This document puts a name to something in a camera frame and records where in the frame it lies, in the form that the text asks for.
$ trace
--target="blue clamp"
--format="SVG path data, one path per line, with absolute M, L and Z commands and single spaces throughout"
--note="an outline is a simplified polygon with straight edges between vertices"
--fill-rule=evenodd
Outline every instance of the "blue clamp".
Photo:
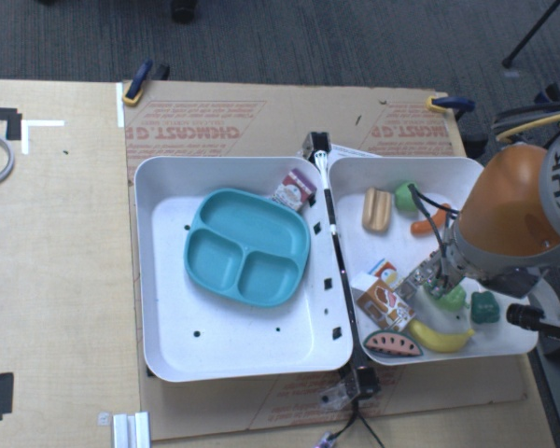
M 153 66 L 153 61 L 151 61 L 149 58 L 141 63 L 141 66 L 139 66 L 139 69 L 137 70 L 137 73 L 135 74 L 131 85 L 122 95 L 122 101 L 124 102 L 124 104 L 128 106 L 135 106 L 137 105 L 137 103 L 139 103 L 139 100 L 141 99 L 141 96 L 143 94 L 142 85 L 147 78 L 149 70 L 151 70 L 151 66 Z
M 432 98 L 426 100 L 426 107 L 429 111 L 444 113 L 446 109 L 456 110 L 456 120 L 459 120 L 465 113 L 475 109 L 475 102 L 459 96 L 444 96 L 443 98 Z

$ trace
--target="toy hot dog bun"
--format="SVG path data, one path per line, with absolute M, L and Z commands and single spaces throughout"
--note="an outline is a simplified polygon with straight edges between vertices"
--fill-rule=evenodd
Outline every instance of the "toy hot dog bun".
M 368 231 L 386 231 L 390 223 L 391 207 L 391 193 L 376 188 L 367 189 L 363 204 L 363 227 Z

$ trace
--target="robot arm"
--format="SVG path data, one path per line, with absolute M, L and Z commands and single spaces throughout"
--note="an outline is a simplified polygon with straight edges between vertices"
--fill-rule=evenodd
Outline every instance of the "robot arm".
M 509 322 L 560 339 L 560 301 L 543 275 L 560 268 L 560 135 L 548 149 L 504 148 L 480 174 L 440 248 L 397 287 L 438 298 L 469 277 L 539 305 L 513 304 Z

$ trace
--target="blue plate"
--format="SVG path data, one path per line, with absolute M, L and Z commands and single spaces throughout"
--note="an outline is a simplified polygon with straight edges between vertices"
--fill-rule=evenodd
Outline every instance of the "blue plate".
M 309 257 L 309 229 L 280 203 L 219 189 L 199 206 L 185 243 L 185 267 L 201 287 L 258 307 L 294 294 Z

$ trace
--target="black cable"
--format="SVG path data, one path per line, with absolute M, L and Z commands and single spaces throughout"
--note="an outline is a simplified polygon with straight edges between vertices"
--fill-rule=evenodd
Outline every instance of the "black cable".
M 560 115 L 560 111 L 554 111 L 549 116 L 556 116 L 556 115 Z M 492 124 L 491 128 L 494 133 L 500 134 L 500 133 L 504 133 L 510 128 L 515 128 L 516 126 L 527 124 L 543 118 L 545 118 L 543 115 L 522 115 L 516 118 L 508 119 L 506 121 L 500 121 L 498 123 L 494 123 Z
M 382 447 L 385 448 L 384 444 L 382 443 L 382 441 L 380 440 L 380 437 L 378 437 L 375 434 L 375 431 L 373 431 L 373 428 L 370 427 L 369 423 L 367 423 L 367 420 L 365 418 L 363 418 L 363 415 L 361 415 L 361 413 L 358 414 L 358 418 L 359 420 L 361 420 L 361 422 L 363 422 L 363 425 L 365 425 L 365 428 L 370 432 L 370 434 L 373 436 L 373 438 L 378 442 L 378 444 Z
M 373 431 L 373 428 L 371 428 L 370 424 L 367 423 L 367 420 L 365 418 L 363 418 L 363 415 L 361 414 L 361 412 L 359 411 L 359 407 L 358 407 L 358 401 L 353 401 L 352 403 L 353 406 L 353 412 L 351 413 L 351 417 L 348 419 L 348 421 L 346 422 L 346 425 L 344 425 L 344 427 L 337 431 L 336 433 L 332 433 L 331 435 L 329 435 L 328 437 L 328 441 L 332 441 L 332 440 L 336 440 L 339 436 L 341 436 L 348 428 L 350 428 L 350 426 L 352 426 L 357 419 L 361 420 L 361 422 L 363 423 L 363 425 L 365 426 L 365 428 L 370 432 L 370 434 L 373 436 L 373 438 L 378 442 L 378 444 L 382 447 L 385 448 L 384 444 L 382 443 L 382 441 L 380 440 L 380 437 L 377 436 L 377 434 L 375 433 L 375 431 Z
M 417 194 L 417 196 L 422 199 L 423 201 L 425 201 L 426 203 L 429 203 L 431 205 L 433 205 L 434 207 L 437 207 L 438 209 L 441 209 L 442 211 L 445 211 L 446 213 L 449 214 L 453 214 L 456 215 L 459 213 L 458 210 L 453 209 L 452 207 L 446 207 L 445 205 L 441 205 L 436 203 L 435 201 L 431 200 L 428 198 L 428 196 L 425 196 L 422 192 L 419 191 L 419 189 L 417 189 L 415 186 L 413 186 L 413 189 L 415 191 L 415 193 Z
M 498 113 L 494 116 L 492 124 L 496 124 L 497 122 L 511 116 L 523 115 L 525 113 L 531 113 L 533 111 L 560 111 L 560 102 L 541 103 L 539 105 L 522 106 L 520 108 L 513 108 L 507 111 L 502 111 L 501 113 Z
M 441 255 L 443 257 L 445 257 L 446 256 L 446 247 L 445 247 L 443 241 L 441 240 L 440 231 L 438 230 L 438 227 L 436 226 L 436 223 L 431 218 L 431 214 L 426 210 L 426 207 L 423 206 L 423 203 L 421 203 L 420 192 L 417 190 L 417 188 L 414 186 L 414 184 L 410 184 L 408 186 L 408 188 L 409 188 L 409 191 L 411 192 L 411 197 L 413 197 L 414 205 L 417 206 L 417 209 L 419 209 L 419 211 L 421 211 L 423 216 L 425 216 L 425 218 L 427 219 L 427 222 L 429 222 L 429 225 L 431 226 L 431 229 L 433 230 L 433 233 L 436 235 L 436 239 L 438 239 L 438 246 L 440 247 Z
M 560 135 L 560 129 L 556 132 L 556 134 L 555 134 L 554 136 L 552 136 L 552 137 L 548 140 L 548 142 L 547 142 L 545 145 L 543 145 L 543 147 L 544 147 L 545 149 L 549 149 L 550 146 L 552 145 L 552 143 L 553 143 L 556 139 L 558 139 L 558 136 L 559 136 L 559 135 Z
M 358 417 L 358 401 L 353 401 L 353 412 L 351 413 L 351 417 L 348 419 L 348 421 L 346 422 L 346 425 L 344 425 L 344 428 L 337 431 L 336 433 L 332 433 L 329 437 L 328 440 L 336 440 L 339 436 L 341 436 L 348 428 L 350 428 L 351 425 L 353 425 Z

